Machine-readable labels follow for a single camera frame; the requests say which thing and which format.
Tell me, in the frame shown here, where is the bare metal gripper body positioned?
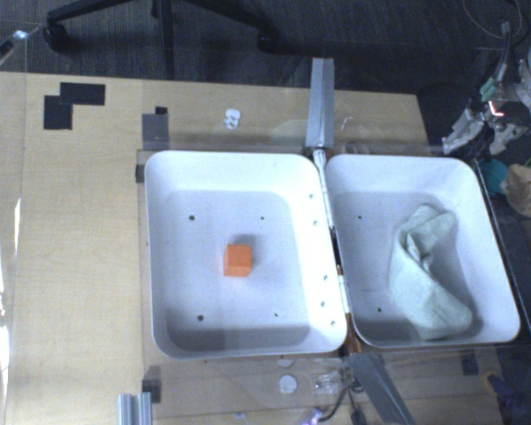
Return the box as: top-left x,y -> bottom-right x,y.
481,80 -> 531,135

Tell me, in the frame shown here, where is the white plastic tray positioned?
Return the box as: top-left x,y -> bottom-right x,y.
143,149 -> 349,361
324,153 -> 522,350

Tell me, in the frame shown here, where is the pale green cloth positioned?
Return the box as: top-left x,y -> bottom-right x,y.
387,204 -> 474,342

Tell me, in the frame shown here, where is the orange cube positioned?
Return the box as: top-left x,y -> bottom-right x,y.
222,243 -> 254,278

